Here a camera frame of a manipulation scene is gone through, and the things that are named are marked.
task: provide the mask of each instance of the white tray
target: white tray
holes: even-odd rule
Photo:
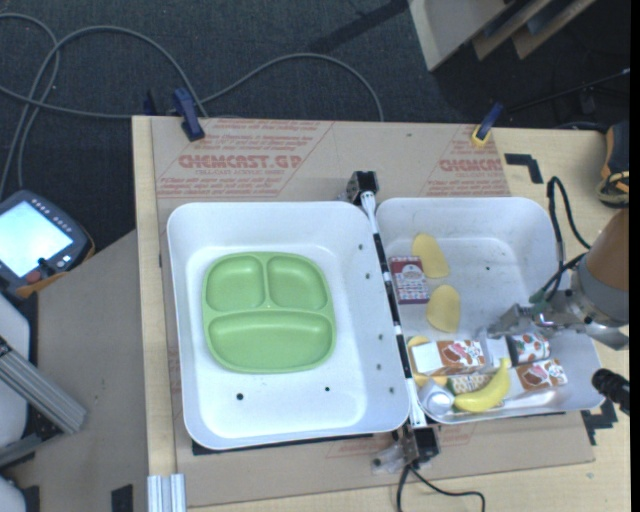
[[[404,423],[409,399],[395,330],[360,209],[338,201],[191,203],[171,214],[167,236],[184,419],[197,443],[225,450],[388,432]],[[217,258],[244,251],[295,253],[322,269],[336,317],[336,346],[322,365],[244,374],[214,360],[203,334],[203,276]]]
[[[428,279],[429,286],[433,291],[450,284],[460,294],[455,334],[434,329],[426,320],[424,305],[399,306],[407,341],[415,335],[431,341],[475,339],[514,303],[528,305],[529,297],[557,271],[549,217],[526,198],[397,198],[383,202],[376,216],[387,258],[411,254],[411,243],[419,233],[434,236],[450,274]],[[591,384],[591,376],[601,367],[593,340],[566,331],[554,336],[550,345],[552,357],[566,372],[566,385],[510,400],[505,407],[482,414],[426,412],[440,423],[465,423],[598,407],[604,398]]]

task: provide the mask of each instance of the blue clamp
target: blue clamp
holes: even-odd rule
[[[489,113],[482,120],[482,123],[476,126],[476,129],[473,130],[471,134],[471,142],[473,142],[474,145],[481,148],[487,143],[489,140],[489,130],[491,130],[496,119],[498,119],[498,116],[502,113],[503,108],[504,106],[499,101],[494,103]]]
[[[174,91],[173,106],[176,112],[184,118],[182,129],[187,138],[192,142],[204,139],[204,130],[198,123],[198,115],[196,114],[196,102],[187,89],[180,87]]]

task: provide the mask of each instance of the snack box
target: snack box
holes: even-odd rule
[[[407,421],[420,428],[427,422],[465,423],[591,409],[602,402],[590,382],[600,368],[593,340],[563,333],[549,341],[551,355],[562,361],[568,383],[548,396],[512,400],[486,414],[423,410],[407,348],[398,340],[406,343],[416,335],[432,341],[473,340],[479,329],[494,323],[515,302],[526,304],[556,271],[553,229],[537,203],[513,197],[388,199],[378,205],[375,219],[379,238],[361,207],[340,200],[214,201],[187,203],[172,212],[167,236],[183,415],[195,442],[229,450],[390,432]],[[434,289],[444,283],[458,291],[456,332],[430,325],[425,316],[428,304],[389,300],[380,249],[387,259],[384,263],[411,255],[412,240],[420,233],[437,239],[449,264],[448,276],[427,279],[427,284]],[[296,273],[282,259],[272,266],[269,257],[260,256],[265,253],[299,256],[310,263],[307,270]],[[231,304],[216,296],[214,289],[208,302],[213,307],[205,319],[205,277],[216,262],[238,254],[254,255],[259,264],[248,259],[245,268],[236,262],[235,270],[217,275],[229,279],[231,288],[250,275],[249,282],[260,290],[238,294],[244,302]],[[315,289],[312,295],[324,299],[319,291],[324,288],[314,288],[311,267],[319,269],[331,309],[328,300],[310,301],[302,308],[306,320],[300,326],[294,320],[299,305],[281,298],[295,297],[295,290],[281,278],[302,280],[303,289]],[[283,321],[260,324],[274,309]],[[212,327],[205,322],[218,323]],[[302,362],[276,359],[272,361],[280,370],[276,372],[259,371],[255,362],[261,359],[255,352],[250,361],[240,361],[245,371],[235,371],[213,357],[209,345],[215,340],[207,339],[207,329],[224,335],[225,343],[218,345],[224,350],[236,340],[254,352],[271,350],[280,339],[274,332],[282,329],[289,343],[319,340],[320,352],[313,355],[305,347],[296,352]],[[287,352],[286,346],[276,348],[280,354]],[[228,354],[220,357],[231,359]]]

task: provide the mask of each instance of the wooden table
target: wooden table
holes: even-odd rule
[[[353,125],[360,132],[367,128],[365,124]],[[391,133],[394,130],[405,130],[407,126],[411,125],[394,124],[385,129]],[[546,208],[545,187],[533,186],[526,170],[506,165],[504,161],[505,153],[532,155],[537,160],[545,181],[553,175],[562,179],[571,198],[574,218],[582,236],[586,240],[594,240],[614,213],[599,203],[594,195],[594,186],[605,158],[606,148],[602,134],[592,131],[508,128],[494,129],[492,134],[503,160],[511,194],[529,197]],[[424,145],[424,141],[416,140],[412,144]],[[153,138],[149,118],[133,118],[133,145],[149,472],[151,475],[168,476],[177,472],[177,460],[162,276],[158,265],[160,248]],[[573,240],[561,205],[558,205],[558,211],[567,241],[567,258],[570,258],[578,254],[581,248]],[[601,345],[597,345],[597,349],[603,367],[623,376],[629,375],[628,351],[616,352]],[[594,447],[595,461],[591,463],[440,480],[436,484],[449,491],[480,491],[487,499],[488,510],[537,511],[541,503],[545,508],[557,510],[631,510],[629,427],[628,416],[618,413],[618,422],[612,429],[598,430],[597,445]],[[403,497],[406,510],[480,510],[479,501],[475,497],[454,499],[435,495],[412,478],[409,478],[409,482]],[[395,490],[395,486],[386,485],[232,503],[197,510],[391,511],[395,509]]]

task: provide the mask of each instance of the yellow banana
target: yellow banana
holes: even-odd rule
[[[509,359],[503,357],[500,360],[500,368],[485,387],[478,391],[457,395],[453,405],[467,412],[483,412],[495,407],[509,392],[511,381],[508,369]]]

